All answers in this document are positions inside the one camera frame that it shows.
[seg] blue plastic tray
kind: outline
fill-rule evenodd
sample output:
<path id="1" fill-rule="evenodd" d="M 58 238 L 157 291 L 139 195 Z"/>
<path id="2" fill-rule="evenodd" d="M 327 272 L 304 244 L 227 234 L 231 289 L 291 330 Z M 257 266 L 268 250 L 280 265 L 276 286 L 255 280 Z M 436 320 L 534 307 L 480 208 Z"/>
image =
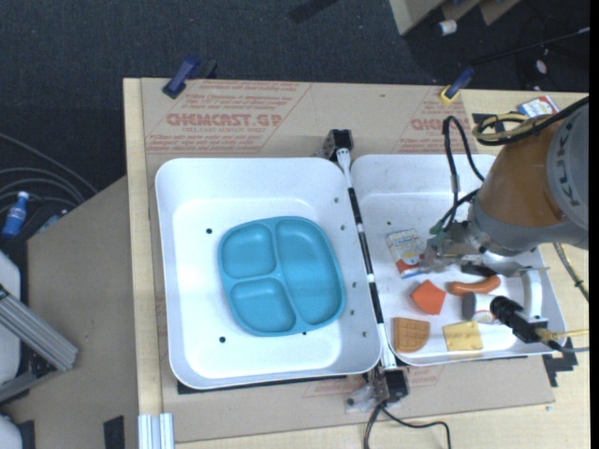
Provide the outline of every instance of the blue plastic tray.
<path id="1" fill-rule="evenodd" d="M 240 224 L 218 246 L 226 299 L 238 323 L 258 336 L 328 325 L 345 304 L 339 264 L 322 229 L 300 217 Z"/>

